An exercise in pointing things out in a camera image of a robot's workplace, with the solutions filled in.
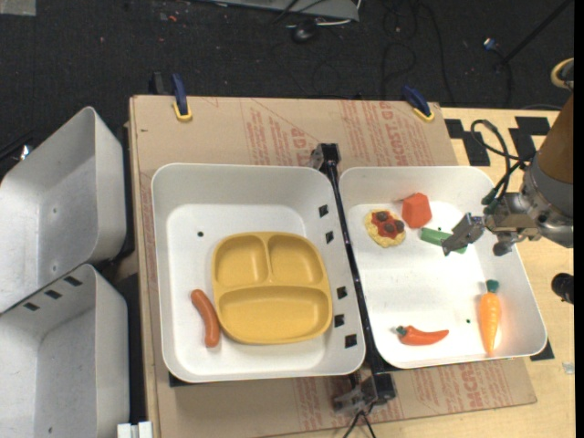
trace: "pepper stem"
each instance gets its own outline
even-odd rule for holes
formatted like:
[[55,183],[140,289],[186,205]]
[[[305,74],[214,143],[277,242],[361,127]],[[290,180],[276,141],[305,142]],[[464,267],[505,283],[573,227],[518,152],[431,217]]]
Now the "pepper stem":
[[498,289],[499,289],[498,281],[495,281],[494,279],[489,279],[488,281],[486,281],[486,290],[488,292],[495,293]]

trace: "toy pizza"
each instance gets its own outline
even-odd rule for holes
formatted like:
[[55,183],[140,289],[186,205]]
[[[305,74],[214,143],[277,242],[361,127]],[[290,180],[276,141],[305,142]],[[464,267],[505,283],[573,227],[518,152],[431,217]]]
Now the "toy pizza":
[[383,248],[396,246],[405,238],[405,224],[389,209],[374,209],[365,216],[369,236]]

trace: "wooden table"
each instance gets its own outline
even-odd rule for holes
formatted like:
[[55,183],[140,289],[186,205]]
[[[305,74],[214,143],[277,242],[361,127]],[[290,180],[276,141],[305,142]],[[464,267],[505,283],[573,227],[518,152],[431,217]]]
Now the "wooden table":
[[[516,117],[543,117],[549,124],[553,124],[558,113],[555,111],[525,111],[525,110],[501,110],[501,109],[442,109],[445,119],[460,120],[464,130],[468,131],[473,120],[488,119],[502,131],[509,146],[510,152],[515,153],[513,141],[508,129],[516,128]],[[147,261],[142,247],[145,230],[141,227],[143,190],[140,188],[141,158],[138,154],[137,138],[140,131],[134,121],[130,122],[130,158],[131,176],[134,193],[134,211],[137,239],[137,264],[139,279],[141,282],[141,319],[142,339],[144,347],[144,369],[146,400],[149,420],[154,425],[155,436],[160,435],[161,420],[159,415],[159,392],[157,391],[156,361],[160,361],[160,355],[155,355],[152,336],[159,335],[156,326],[151,323],[151,307],[148,299],[151,287],[148,287],[145,276],[151,268],[147,267]],[[495,138],[490,138],[484,133],[485,141],[498,147]],[[543,136],[533,138],[536,147],[544,140]],[[463,140],[452,139],[452,145],[456,160],[461,165],[468,165],[469,159]],[[179,160],[186,156],[179,154]],[[490,166],[480,167],[486,172],[494,183],[502,176],[505,168],[504,161],[499,156],[490,154]],[[227,162],[229,158],[216,155],[216,162]],[[512,176],[509,191],[517,191],[522,181],[523,173],[516,172]],[[537,298],[544,322],[547,326],[548,338],[555,358],[548,360],[526,359],[529,377],[537,396],[537,402],[530,405],[507,407],[497,410],[480,412],[466,412],[453,415],[443,415],[425,419],[414,419],[397,422],[376,423],[374,431],[378,437],[572,437],[575,436],[575,374],[573,366],[574,353],[574,308],[568,303],[562,302],[551,290],[552,278],[558,273],[574,273],[573,250],[556,245],[548,240],[536,242],[525,241],[518,244],[518,249],[528,278]],[[229,420],[229,407],[225,405],[224,420]],[[295,436],[303,438],[340,437],[345,429],[321,430],[311,433],[295,433]],[[370,436],[367,427],[360,426],[353,431],[351,436]],[[162,438],[177,438],[175,436],[163,436]]]

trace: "cardboard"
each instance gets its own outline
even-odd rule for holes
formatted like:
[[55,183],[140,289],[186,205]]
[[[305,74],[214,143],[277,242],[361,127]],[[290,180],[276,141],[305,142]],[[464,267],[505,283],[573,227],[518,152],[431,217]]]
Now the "cardboard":
[[[171,386],[161,352],[151,177],[170,162],[307,165],[320,142],[336,142],[341,167],[456,165],[443,115],[425,123],[405,102],[189,98],[179,122],[172,97],[130,101],[130,143],[141,267],[146,390],[154,435],[258,437],[347,427],[332,409],[345,378],[232,381]],[[372,422],[501,408],[537,400],[525,362],[483,361],[392,374],[397,398]]]

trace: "yellow plate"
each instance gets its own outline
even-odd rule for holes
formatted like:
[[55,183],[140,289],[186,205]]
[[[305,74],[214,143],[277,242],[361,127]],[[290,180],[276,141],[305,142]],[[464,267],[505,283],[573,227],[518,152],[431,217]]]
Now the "yellow plate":
[[217,317],[230,338],[284,344],[315,338],[329,328],[327,271],[305,237],[231,235],[215,248],[212,268]]

